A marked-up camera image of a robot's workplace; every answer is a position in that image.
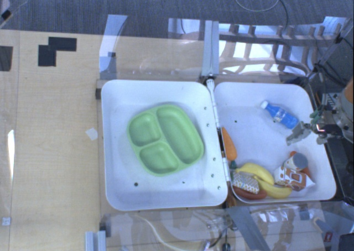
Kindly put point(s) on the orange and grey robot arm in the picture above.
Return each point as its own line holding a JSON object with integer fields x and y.
{"x": 350, "y": 89}

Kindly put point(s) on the black cylinder on white bracket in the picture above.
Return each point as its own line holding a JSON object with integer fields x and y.
{"x": 333, "y": 130}

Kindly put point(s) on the green divided plate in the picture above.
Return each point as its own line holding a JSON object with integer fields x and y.
{"x": 177, "y": 133}

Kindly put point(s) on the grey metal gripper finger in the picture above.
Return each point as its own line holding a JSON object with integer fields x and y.
{"x": 300, "y": 128}
{"x": 298, "y": 137}

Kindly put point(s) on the orange carrot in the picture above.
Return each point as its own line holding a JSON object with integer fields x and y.
{"x": 229, "y": 145}

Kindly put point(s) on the blue plastic bottle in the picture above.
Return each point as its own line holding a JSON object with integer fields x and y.
{"x": 285, "y": 117}

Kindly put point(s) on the orange and white can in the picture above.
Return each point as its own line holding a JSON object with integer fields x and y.
{"x": 299, "y": 160}

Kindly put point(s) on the yellow banana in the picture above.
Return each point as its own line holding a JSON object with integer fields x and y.
{"x": 276, "y": 191}
{"x": 257, "y": 171}

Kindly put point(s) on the orange and white patterned packet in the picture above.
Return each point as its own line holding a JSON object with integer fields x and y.
{"x": 245, "y": 183}

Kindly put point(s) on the red sausage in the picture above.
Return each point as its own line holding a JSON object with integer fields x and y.
{"x": 249, "y": 195}

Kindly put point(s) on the white plastic tray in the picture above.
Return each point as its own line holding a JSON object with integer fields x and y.
{"x": 166, "y": 194}
{"x": 257, "y": 145}

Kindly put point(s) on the orange and white carton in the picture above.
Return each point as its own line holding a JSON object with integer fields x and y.
{"x": 293, "y": 179}

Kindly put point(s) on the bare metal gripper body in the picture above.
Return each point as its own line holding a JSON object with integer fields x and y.
{"x": 347, "y": 126}

